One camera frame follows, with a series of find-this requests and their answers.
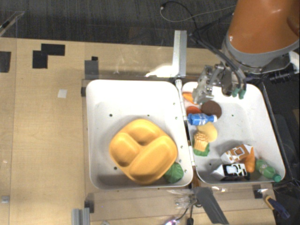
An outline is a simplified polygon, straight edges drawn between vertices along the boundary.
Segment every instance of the green bottle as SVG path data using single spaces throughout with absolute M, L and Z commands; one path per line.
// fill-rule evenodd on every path
M 281 176 L 276 173 L 275 169 L 262 159 L 256 161 L 255 169 L 268 179 L 273 179 L 275 182 L 281 181 Z

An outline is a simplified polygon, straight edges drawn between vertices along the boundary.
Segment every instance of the gray floor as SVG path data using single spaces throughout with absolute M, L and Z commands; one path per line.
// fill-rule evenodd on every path
M 25 11 L 19 21 L 18 37 L 143 45 L 173 45 L 173 30 L 192 32 L 192 20 L 168 22 L 160 5 L 168 0 L 0 0 L 0 10 Z M 234 6 L 237 0 L 174 0 L 192 14 Z M 234 8 L 196 17 L 197 26 L 214 21 Z M 0 13 L 0 22 L 5 19 Z M 167 4 L 163 14 L 181 20 L 189 14 L 177 4 Z M 210 42 L 220 47 L 228 22 L 209 32 Z

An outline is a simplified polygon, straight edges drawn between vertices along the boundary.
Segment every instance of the orange toy carrot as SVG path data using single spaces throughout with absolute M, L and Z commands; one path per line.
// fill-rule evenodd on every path
M 191 92 L 184 92 L 182 93 L 182 96 L 189 102 L 191 102 L 194 105 L 197 105 L 196 103 L 194 103 L 193 97 L 192 97 L 192 93 Z
M 249 173 L 253 173 L 255 170 L 255 156 L 254 156 L 254 149 L 251 148 L 250 154 L 245 157 L 242 162 L 245 164 L 246 171 Z

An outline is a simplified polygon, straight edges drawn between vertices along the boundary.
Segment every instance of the white sticker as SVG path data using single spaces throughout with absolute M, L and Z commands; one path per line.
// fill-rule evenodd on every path
M 67 89 L 60 89 L 57 97 L 58 98 L 67 98 L 67 92 L 68 92 Z

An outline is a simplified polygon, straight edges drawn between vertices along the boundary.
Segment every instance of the brown cookie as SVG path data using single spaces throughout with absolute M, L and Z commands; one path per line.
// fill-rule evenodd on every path
M 208 101 L 201 106 L 201 111 L 206 115 L 216 115 L 219 119 L 222 115 L 222 108 L 214 101 Z

